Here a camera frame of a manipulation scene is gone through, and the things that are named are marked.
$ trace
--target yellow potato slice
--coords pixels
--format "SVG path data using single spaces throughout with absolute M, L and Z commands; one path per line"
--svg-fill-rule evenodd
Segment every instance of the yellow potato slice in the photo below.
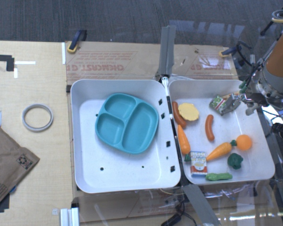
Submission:
M 179 114 L 188 121 L 195 121 L 199 118 L 199 111 L 191 103 L 182 103 L 178 106 Z

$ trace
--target brown paper bag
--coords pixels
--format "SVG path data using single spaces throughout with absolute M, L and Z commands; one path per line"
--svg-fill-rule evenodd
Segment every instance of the brown paper bag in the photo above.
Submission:
M 0 202 L 39 160 L 0 128 Z

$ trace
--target small carton box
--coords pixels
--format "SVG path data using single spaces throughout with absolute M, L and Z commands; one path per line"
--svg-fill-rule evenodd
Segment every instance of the small carton box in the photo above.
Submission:
M 191 175 L 205 176 L 208 174 L 207 160 L 205 152 L 190 152 L 191 157 Z

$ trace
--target brown sausage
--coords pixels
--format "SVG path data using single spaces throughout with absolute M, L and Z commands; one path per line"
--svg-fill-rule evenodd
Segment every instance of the brown sausage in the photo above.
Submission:
M 185 128 L 187 125 L 187 122 L 182 118 L 182 116 L 179 114 L 178 110 L 178 103 L 176 101 L 172 102 L 173 107 L 173 116 L 178 125 L 181 125 L 182 128 Z
M 214 118 L 214 116 L 210 114 L 210 115 L 207 116 L 207 119 L 206 119 L 205 128 L 206 128 L 207 138 L 208 138 L 209 141 L 213 141 L 215 139 L 215 136 L 214 136 L 213 130 L 212 130 L 213 118 Z

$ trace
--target white tray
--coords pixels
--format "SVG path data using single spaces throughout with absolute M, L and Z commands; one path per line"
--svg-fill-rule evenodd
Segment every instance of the white tray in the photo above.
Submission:
M 224 96 L 236 92 L 239 90 L 240 84 L 241 81 L 236 80 L 176 80 L 169 84 L 172 101 L 176 101 L 179 105 L 184 102 L 192 103 L 199 110 L 199 119 L 189 121 L 184 129 L 192 151 L 202 151 L 208 155 L 218 145 L 223 142 L 231 142 L 240 134 L 247 134 L 253 140 L 252 148 L 247 151 L 243 152 L 235 147 L 232 149 L 231 153 L 237 153 L 243 157 L 240 169 L 235 170 L 227 165 L 228 156 L 207 162 L 208 173 L 229 172 L 233 175 L 230 180 L 207 181 L 202 176 L 192 177 L 191 162 L 183 162 L 185 175 L 194 184 L 207 185 L 264 180 L 270 179 L 275 173 L 275 165 L 257 111 L 247 116 L 245 114 L 247 106 L 241 103 L 235 111 L 221 116 L 209 107 L 211 99 L 216 95 Z M 213 142 L 209 142 L 205 133 L 205 121 L 208 114 L 214 116 L 212 130 L 215 140 Z
M 159 114 L 155 137 L 141 154 L 122 152 L 96 136 L 96 114 L 107 97 L 118 92 L 145 100 Z M 79 80 L 71 87 L 71 106 L 75 181 L 82 191 L 103 193 L 168 188 L 178 184 L 181 176 L 178 156 L 166 93 L 160 83 L 153 80 Z

